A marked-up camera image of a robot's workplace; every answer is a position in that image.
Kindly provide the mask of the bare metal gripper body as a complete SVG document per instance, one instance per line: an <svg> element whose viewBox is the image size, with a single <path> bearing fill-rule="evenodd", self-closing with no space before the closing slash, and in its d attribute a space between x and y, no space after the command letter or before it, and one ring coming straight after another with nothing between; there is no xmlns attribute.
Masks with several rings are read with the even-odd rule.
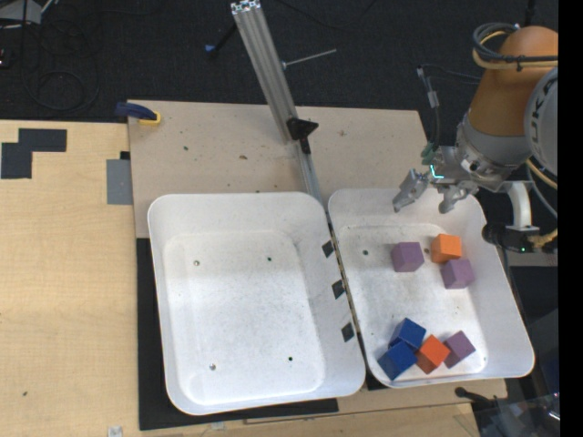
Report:
<svg viewBox="0 0 583 437"><path fill-rule="evenodd" d="M498 191L505 167L471 146L431 147L426 153L429 182L438 187L485 188Z"/></svg>

